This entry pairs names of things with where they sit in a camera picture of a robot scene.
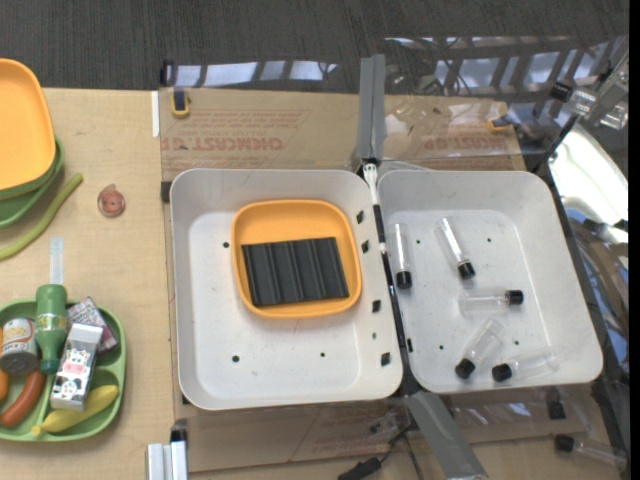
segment tin can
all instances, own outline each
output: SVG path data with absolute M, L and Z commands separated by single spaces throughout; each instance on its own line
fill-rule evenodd
M 2 328 L 0 368 L 9 375 L 26 375 L 38 367 L 35 325 L 28 318 L 14 318 Z

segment toy banana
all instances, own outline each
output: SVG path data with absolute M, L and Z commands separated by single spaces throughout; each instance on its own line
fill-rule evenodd
M 119 392 L 120 389 L 115 385 L 94 388 L 87 395 L 84 411 L 56 409 L 50 412 L 40 425 L 35 425 L 31 433 L 38 436 L 42 432 L 56 433 L 73 427 L 105 409 L 116 399 Z

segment vial with black cap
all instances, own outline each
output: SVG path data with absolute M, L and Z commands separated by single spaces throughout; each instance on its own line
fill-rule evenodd
M 463 315 L 500 313 L 514 309 L 524 302 L 522 290 L 485 290 L 482 292 L 466 292 L 458 300 L 458 307 Z
M 615 467 L 619 472 L 623 472 L 627 467 L 627 454 L 623 450 L 587 437 L 557 434 L 554 445 L 559 452 L 597 460 Z
M 558 368 L 560 362 L 556 352 L 551 347 L 544 347 L 494 366 L 491 375 L 496 382 L 507 382 L 511 379 L 526 379 L 550 373 Z
M 476 271 L 473 268 L 471 260 L 462 251 L 460 241 L 451 226 L 450 219 L 444 217 L 438 221 L 436 227 L 436 233 L 440 238 L 440 242 L 447 251 L 450 261 L 458 271 L 458 275 L 463 279 L 471 279 L 476 275 Z
M 497 350 L 505 332 L 504 325 L 495 319 L 484 322 L 462 352 L 462 359 L 455 368 L 456 375 L 468 379 Z
M 409 227 L 403 223 L 393 224 L 386 231 L 386 239 L 396 287 L 400 290 L 411 288 L 413 280 Z

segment dark gray surface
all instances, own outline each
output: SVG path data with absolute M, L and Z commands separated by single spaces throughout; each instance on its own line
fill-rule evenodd
M 0 57 L 46 87 L 149 90 L 167 58 L 346 61 L 389 36 L 611 37 L 629 17 L 630 0 L 0 0 Z

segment wooden table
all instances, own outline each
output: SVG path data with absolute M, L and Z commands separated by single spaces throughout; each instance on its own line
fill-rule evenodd
M 3 478 L 51 480 L 145 478 L 149 443 L 166 443 L 174 424 L 172 348 L 165 249 L 165 217 L 160 198 L 159 139 L 152 134 L 149 92 L 47 89 L 56 135 L 66 148 L 64 175 L 28 214 L 0 229 L 0 247 L 30 229 L 62 178 L 84 175 L 51 226 L 20 254 L 0 262 L 0 302 L 33 297 L 49 280 L 49 240 L 64 238 L 64 284 L 69 297 L 91 296 L 122 321 L 127 333 L 127 375 L 119 415 L 101 433 L 67 443 L 0 445 Z M 115 183 L 127 207 L 117 218 L 100 214 L 97 197 Z M 595 403 L 588 407 L 592 433 L 605 439 Z M 224 435 L 225 429 L 219 432 Z M 474 445 L 493 479 L 619 478 L 599 463 L 558 457 L 549 438 Z M 193 478 L 336 478 L 358 459 L 275 465 L 193 474 Z M 425 478 L 444 478 L 433 454 L 417 453 Z M 417 478 L 409 455 L 391 455 L 379 479 Z

